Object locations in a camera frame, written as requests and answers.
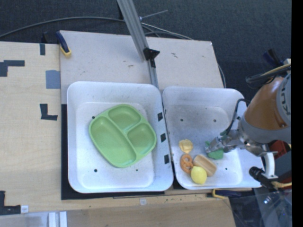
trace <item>metal rod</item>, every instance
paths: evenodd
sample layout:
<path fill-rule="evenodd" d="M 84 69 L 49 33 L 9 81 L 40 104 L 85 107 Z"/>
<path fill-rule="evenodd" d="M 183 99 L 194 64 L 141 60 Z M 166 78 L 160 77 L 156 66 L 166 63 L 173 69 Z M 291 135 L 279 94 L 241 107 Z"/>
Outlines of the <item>metal rod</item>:
<path fill-rule="evenodd" d="M 159 14 L 165 13 L 165 12 L 168 12 L 168 10 L 164 10 L 164 11 L 161 11 L 161 12 L 149 14 L 149 15 L 146 15 L 146 16 L 143 16 L 143 17 L 139 17 L 139 19 L 140 19 L 140 21 L 142 21 L 142 19 L 144 19 L 144 18 L 151 17 L 151 16 L 155 16 L 155 15 L 159 15 Z"/>
<path fill-rule="evenodd" d="M 139 53 L 141 60 L 148 62 L 151 83 L 157 88 L 159 88 L 156 69 L 152 67 L 150 60 L 146 60 L 145 55 L 143 53 L 144 49 L 149 48 L 149 46 L 147 44 L 139 16 L 135 9 L 134 2 L 133 0 L 117 0 L 117 3 L 121 9 L 125 23 L 132 36 L 132 39 L 134 41 L 135 47 Z"/>

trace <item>white tray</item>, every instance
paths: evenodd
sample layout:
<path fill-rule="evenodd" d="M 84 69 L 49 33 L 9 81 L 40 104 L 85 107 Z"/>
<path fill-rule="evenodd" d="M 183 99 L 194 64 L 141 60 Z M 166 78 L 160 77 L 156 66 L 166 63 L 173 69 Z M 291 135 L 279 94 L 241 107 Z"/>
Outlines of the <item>white tray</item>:
<path fill-rule="evenodd" d="M 180 168 L 184 154 L 178 146 L 180 140 L 189 139 L 194 148 L 192 158 L 205 152 L 205 141 L 211 141 L 225 130 L 231 122 L 236 102 L 243 95 L 234 89 L 203 87 L 167 87 L 163 91 L 167 130 L 174 161 L 176 178 L 181 186 L 190 190 L 212 188 L 256 188 L 260 183 L 249 175 L 252 166 L 263 168 L 262 160 L 247 150 L 236 149 L 224 153 L 223 159 L 213 160 L 216 173 L 205 184 L 194 183 L 190 175 Z M 239 103 L 238 115 L 246 109 Z"/>
<path fill-rule="evenodd" d="M 118 104 L 135 107 L 151 124 L 157 145 L 136 164 L 117 168 L 108 163 L 89 136 L 93 116 Z M 168 189 L 173 181 L 160 91 L 150 84 L 75 82 L 67 90 L 68 178 L 81 193 L 153 192 Z"/>

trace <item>black tape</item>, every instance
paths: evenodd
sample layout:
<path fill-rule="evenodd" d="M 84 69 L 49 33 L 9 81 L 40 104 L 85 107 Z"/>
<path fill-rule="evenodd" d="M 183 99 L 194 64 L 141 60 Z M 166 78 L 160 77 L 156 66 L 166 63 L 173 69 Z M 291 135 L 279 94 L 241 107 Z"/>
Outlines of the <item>black tape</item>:
<path fill-rule="evenodd" d="M 4 60 L 7 66 L 25 66 L 25 61 Z"/>
<path fill-rule="evenodd" d="M 57 115 L 48 115 L 48 109 L 47 109 L 47 104 L 40 104 L 40 109 L 41 109 L 41 119 L 45 120 L 57 120 L 58 116 Z"/>
<path fill-rule="evenodd" d="M 163 114 L 162 113 L 158 113 L 158 121 L 160 121 L 161 119 L 163 119 Z"/>
<path fill-rule="evenodd" d="M 0 77 L 8 76 L 8 66 L 4 62 L 0 62 Z"/>
<path fill-rule="evenodd" d="M 45 44 L 40 44 L 40 55 L 45 55 Z"/>
<path fill-rule="evenodd" d="M 163 141 L 165 141 L 166 140 L 166 134 L 164 133 L 164 134 L 161 134 L 161 142 L 163 142 Z"/>
<path fill-rule="evenodd" d="M 4 206 L 5 191 L 0 191 L 0 215 L 20 214 L 21 205 Z"/>
<path fill-rule="evenodd" d="M 164 164 L 169 163 L 169 155 L 164 156 Z"/>
<path fill-rule="evenodd" d="M 9 66 L 24 66 L 25 61 L 13 61 L 13 60 L 4 60 L 0 62 L 0 77 L 8 76 L 8 67 Z"/>

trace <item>toy food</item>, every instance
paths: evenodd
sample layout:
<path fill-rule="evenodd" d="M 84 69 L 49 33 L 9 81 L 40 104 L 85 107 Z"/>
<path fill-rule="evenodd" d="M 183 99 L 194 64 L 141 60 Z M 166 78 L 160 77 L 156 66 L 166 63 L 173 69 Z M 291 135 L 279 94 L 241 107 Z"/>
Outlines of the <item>toy food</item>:
<path fill-rule="evenodd" d="M 190 177 L 196 184 L 204 184 L 207 179 L 207 173 L 202 167 L 194 166 L 190 172 Z"/>
<path fill-rule="evenodd" d="M 185 139 L 179 141 L 179 147 L 184 153 L 188 154 L 193 149 L 194 145 L 193 142 L 188 139 Z"/>
<path fill-rule="evenodd" d="M 205 141 L 205 147 L 209 147 L 210 146 L 210 142 L 209 141 Z M 212 159 L 215 159 L 215 160 L 220 160 L 223 158 L 223 154 L 224 154 L 224 151 L 223 149 L 218 149 L 218 150 L 215 150 L 215 151 L 212 151 L 212 152 L 209 152 L 207 154 L 207 156 L 209 158 L 212 158 Z"/>
<path fill-rule="evenodd" d="M 217 166 L 203 155 L 197 155 L 193 160 L 193 165 L 202 167 L 206 171 L 207 176 L 214 175 L 217 170 Z"/>
<path fill-rule="evenodd" d="M 180 159 L 180 166 L 184 172 L 190 174 L 191 169 L 193 168 L 193 159 L 189 154 L 184 154 Z"/>

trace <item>toy bread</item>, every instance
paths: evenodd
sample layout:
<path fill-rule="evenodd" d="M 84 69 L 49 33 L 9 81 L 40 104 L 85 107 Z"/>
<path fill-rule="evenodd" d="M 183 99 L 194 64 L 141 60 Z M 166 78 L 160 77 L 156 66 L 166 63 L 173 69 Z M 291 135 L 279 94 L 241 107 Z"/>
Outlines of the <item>toy bread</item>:
<path fill-rule="evenodd" d="M 197 155 L 193 160 L 194 166 L 200 166 L 204 168 L 207 173 L 207 176 L 212 176 L 217 170 L 217 166 L 203 155 Z"/>

